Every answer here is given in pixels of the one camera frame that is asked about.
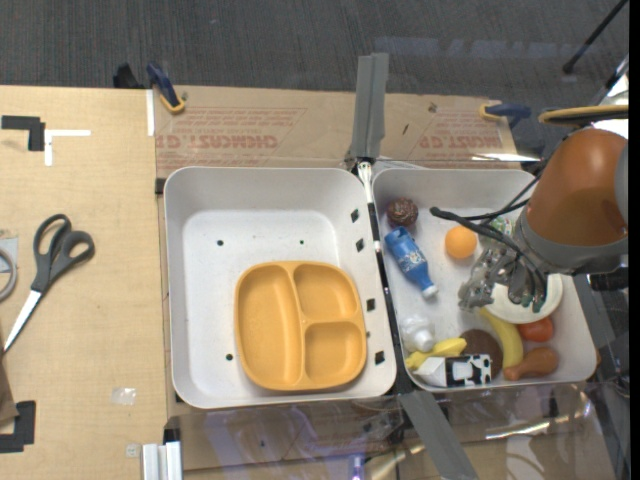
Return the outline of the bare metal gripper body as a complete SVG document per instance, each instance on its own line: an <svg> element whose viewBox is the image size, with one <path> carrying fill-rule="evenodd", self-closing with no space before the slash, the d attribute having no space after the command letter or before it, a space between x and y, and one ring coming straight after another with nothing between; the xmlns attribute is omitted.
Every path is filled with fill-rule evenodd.
<svg viewBox="0 0 640 480"><path fill-rule="evenodd" d="M507 289L510 302L542 306L546 300L546 277L521 253L506 248L486 248L471 270L470 279Z"/></svg>

